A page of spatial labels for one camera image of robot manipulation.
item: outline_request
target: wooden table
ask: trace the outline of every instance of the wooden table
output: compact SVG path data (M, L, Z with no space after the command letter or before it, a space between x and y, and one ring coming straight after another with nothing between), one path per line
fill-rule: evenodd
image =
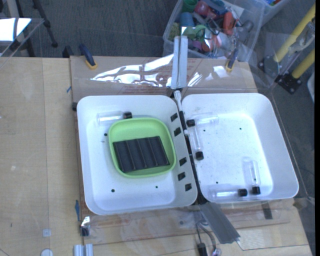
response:
M105 58L112 66L114 58ZM0 69L0 84L0 256L40 255L46 248L54 256L73 255L84 241L75 211L80 181L70 60L13 57ZM239 244L218 245L223 255L312 255L293 202L283 200L289 221L239 228ZM196 256L196 239L190 234L93 250L95 256Z

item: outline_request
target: black cap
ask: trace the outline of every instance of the black cap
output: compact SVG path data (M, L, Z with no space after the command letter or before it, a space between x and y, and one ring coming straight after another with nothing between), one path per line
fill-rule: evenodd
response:
M204 159L204 153L202 151L195 152L195 159L197 160Z
M123 114L123 119L129 119L129 118L132 118L132 113L131 112L125 112Z
M186 125L187 125L188 127L195 126L195 125L196 125L196 121L195 121L194 119L187 120L187 121L186 121Z
M248 195L248 190L245 188L238 189L238 195L239 197L246 197Z
M259 186L253 186L252 187L252 194L254 195L260 195L261 192L260 192L260 187Z

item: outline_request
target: metal bracket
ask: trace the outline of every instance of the metal bracket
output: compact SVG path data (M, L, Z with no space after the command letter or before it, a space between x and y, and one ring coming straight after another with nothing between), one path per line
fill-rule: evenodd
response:
M187 86L188 38L185 35L174 38L171 89Z
M77 102L73 102L72 103L72 110L75 111L75 112L77 111L77 105L78 105Z
M90 236L90 216L84 218L80 226L80 235L82 237Z
M268 55L261 62L259 62L258 68L270 77L276 78L277 74L280 72L281 66L274 60L272 56Z
M290 94L294 94L298 87L302 84L299 78L294 78L288 71L284 75L279 75L275 82Z
M73 256L94 256L92 243L86 245L76 244L73 247Z
M239 240L239 233L221 211L218 204L208 202L199 205L199 207L203 217L221 244L232 244Z

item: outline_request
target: tripod leg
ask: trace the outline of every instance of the tripod leg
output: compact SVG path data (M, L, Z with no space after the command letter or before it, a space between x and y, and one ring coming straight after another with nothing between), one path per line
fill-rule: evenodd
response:
M46 14L45 14L45 11L44 11L44 9L42 8L42 5L41 5L40 1L39 1L39 0L33 0L33 4L34 4L34 7L38 10L41 18L44 19L44 23L43 23L43 24L44 24L44 26L46 27L46 30L47 30L50 38L51 38L51 41L52 41L52 44L51 44L51 45L52 45L52 47L54 47L54 48L58 47L58 43L56 42L55 37L54 37L54 34L53 34L52 31L51 31L50 21L47 19Z
M22 12L22 8L21 8L21 5L20 5L20 1L19 0L15 0L15 3L16 3L16 8L17 8L17 11L18 11L18 14L19 14L19 17L20 18L24 18L24 14ZM25 30L23 31L23 33L28 33L28 28L26 27ZM26 40L26 50L27 52L29 53L29 57L35 57L35 52L34 52L34 48L32 46L32 43L31 43L31 40L30 38L28 38Z

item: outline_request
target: blue clamp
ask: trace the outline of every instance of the blue clamp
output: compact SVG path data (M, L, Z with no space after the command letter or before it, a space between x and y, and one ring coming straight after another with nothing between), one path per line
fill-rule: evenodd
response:
M98 67L97 63L95 62L92 54L90 53L90 51L88 50L88 48L81 43L79 45L80 51L81 51L81 55L84 55L86 60L85 60L85 64L89 67L89 69L94 70Z
M227 72L231 72L234 69L235 61L238 58L239 50L236 48L231 54L230 59L227 61L225 65L225 69Z

